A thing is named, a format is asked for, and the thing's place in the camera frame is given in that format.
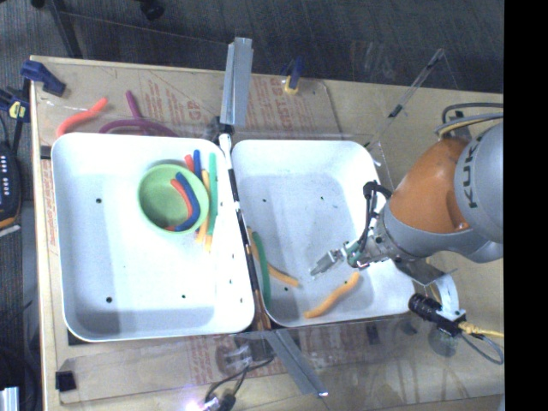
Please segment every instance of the metal bracket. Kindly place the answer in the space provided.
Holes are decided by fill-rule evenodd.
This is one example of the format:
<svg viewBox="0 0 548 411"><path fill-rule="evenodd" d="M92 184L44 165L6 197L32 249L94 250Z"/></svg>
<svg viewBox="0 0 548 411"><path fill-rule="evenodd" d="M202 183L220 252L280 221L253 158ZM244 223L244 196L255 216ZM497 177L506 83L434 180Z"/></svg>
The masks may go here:
<svg viewBox="0 0 548 411"><path fill-rule="evenodd" d="M246 125L247 96L253 62L251 44L251 39L238 37L234 39L234 43L229 44L224 72L221 123L238 127Z"/></svg>
<svg viewBox="0 0 548 411"><path fill-rule="evenodd" d="M319 397L329 395L328 390L310 367L301 350L295 344L295 341L293 341L289 331L280 329L276 331L249 332L246 334L246 337L250 335L255 335L268 341L302 394L315 394Z"/></svg>
<svg viewBox="0 0 548 411"><path fill-rule="evenodd" d="M428 264L424 259L394 260L394 264L398 270L407 274L415 280L415 282L420 283L423 286L429 286L445 275L443 271Z"/></svg>
<svg viewBox="0 0 548 411"><path fill-rule="evenodd" d="M466 311L459 306L459 295L456 292L455 281L450 274L444 274L435 282L441 297L441 316L454 321L460 318Z"/></svg>

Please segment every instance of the green foam stick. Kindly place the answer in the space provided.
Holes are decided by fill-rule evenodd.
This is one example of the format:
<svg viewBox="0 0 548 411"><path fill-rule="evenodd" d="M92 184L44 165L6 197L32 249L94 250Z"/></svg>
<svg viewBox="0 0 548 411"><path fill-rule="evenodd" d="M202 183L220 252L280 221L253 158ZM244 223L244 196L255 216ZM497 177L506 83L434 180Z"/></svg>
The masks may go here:
<svg viewBox="0 0 548 411"><path fill-rule="evenodd" d="M212 235L215 228L215 219L218 213L218 191L217 191L217 157L215 152L209 154L209 189L211 196L209 210L209 224L207 226L207 234Z"/></svg>
<svg viewBox="0 0 548 411"><path fill-rule="evenodd" d="M268 262L266 261L265 248L263 242L260 239L259 233L254 231L251 236L257 247L257 254L259 255L260 273L263 276L263 300L265 301L265 307L268 309L271 304L271 277L268 273Z"/></svg>

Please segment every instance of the electronic device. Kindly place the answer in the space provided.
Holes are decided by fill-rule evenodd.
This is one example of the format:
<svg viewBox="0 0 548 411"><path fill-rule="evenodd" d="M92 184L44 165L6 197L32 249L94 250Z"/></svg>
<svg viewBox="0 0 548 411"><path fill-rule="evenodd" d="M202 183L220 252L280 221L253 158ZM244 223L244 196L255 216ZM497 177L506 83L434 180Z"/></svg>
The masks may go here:
<svg viewBox="0 0 548 411"><path fill-rule="evenodd" d="M0 142L0 229L15 222L21 209L21 178L14 153Z"/></svg>

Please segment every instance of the green bowl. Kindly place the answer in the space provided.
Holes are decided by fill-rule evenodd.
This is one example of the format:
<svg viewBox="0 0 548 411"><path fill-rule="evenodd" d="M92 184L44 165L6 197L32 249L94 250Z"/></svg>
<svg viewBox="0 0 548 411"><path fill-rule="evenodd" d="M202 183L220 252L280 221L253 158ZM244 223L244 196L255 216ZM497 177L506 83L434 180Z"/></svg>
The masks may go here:
<svg viewBox="0 0 548 411"><path fill-rule="evenodd" d="M184 231L165 229L188 219L187 205L182 196L170 184L176 173L181 172L193 189L200 204L200 217L192 227ZM139 183L140 209L145 217L165 233L185 235L194 232L205 220L209 211L209 195L203 182L190 170L177 164L159 164L150 168Z"/></svg>

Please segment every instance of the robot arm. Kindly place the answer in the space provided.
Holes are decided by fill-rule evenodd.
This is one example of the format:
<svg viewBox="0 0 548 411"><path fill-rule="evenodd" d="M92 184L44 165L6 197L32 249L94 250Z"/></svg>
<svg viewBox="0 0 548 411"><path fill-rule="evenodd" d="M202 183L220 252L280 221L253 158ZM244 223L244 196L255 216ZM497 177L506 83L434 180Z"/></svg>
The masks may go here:
<svg viewBox="0 0 548 411"><path fill-rule="evenodd" d="M357 268L392 259L409 273L439 251L476 263L501 258L503 124L469 143L447 137L431 146L390 196L365 241L364 235L328 252L312 274L340 259Z"/></svg>

